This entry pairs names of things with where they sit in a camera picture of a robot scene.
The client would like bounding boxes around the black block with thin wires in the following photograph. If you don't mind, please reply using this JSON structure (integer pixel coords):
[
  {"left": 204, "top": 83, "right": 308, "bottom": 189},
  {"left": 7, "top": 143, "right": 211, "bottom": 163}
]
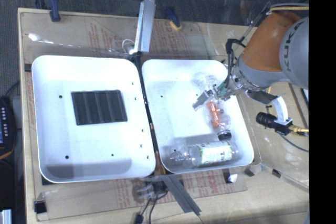
[{"left": 152, "top": 180, "right": 169, "bottom": 195}]

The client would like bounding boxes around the clear bottle, orange label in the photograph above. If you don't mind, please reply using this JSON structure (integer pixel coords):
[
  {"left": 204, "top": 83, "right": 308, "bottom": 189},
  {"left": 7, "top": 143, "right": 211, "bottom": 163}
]
[{"left": 193, "top": 73, "right": 233, "bottom": 141}]

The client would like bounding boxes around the clear bottle, green white label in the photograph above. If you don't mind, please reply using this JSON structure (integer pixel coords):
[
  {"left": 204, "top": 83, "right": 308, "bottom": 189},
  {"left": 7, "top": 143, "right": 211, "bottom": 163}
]
[{"left": 169, "top": 140, "right": 239, "bottom": 169}]

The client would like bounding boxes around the black ribbed rectangular panel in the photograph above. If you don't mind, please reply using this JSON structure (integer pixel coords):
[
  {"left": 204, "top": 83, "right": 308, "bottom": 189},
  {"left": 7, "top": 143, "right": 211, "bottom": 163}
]
[{"left": 70, "top": 90, "right": 128, "bottom": 126}]

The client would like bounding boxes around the white plastic tray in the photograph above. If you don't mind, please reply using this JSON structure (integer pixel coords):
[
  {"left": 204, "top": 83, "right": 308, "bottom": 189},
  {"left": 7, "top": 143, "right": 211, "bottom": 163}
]
[
  {"left": 141, "top": 59, "right": 255, "bottom": 174},
  {"left": 31, "top": 54, "right": 157, "bottom": 184}
]

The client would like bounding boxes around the brown cardboard board, red print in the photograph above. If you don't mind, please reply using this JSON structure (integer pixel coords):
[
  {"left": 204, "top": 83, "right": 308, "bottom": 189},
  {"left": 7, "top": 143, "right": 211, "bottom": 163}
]
[{"left": 20, "top": 12, "right": 263, "bottom": 216}]

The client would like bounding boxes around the black cylinder on white bracket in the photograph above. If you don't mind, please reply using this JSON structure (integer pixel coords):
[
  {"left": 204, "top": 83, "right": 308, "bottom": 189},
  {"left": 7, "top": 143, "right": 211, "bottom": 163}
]
[{"left": 255, "top": 94, "right": 293, "bottom": 136}]

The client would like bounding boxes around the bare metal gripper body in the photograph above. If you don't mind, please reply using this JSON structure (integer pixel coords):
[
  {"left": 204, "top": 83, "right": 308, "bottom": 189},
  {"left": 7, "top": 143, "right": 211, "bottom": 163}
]
[{"left": 209, "top": 73, "right": 249, "bottom": 102}]

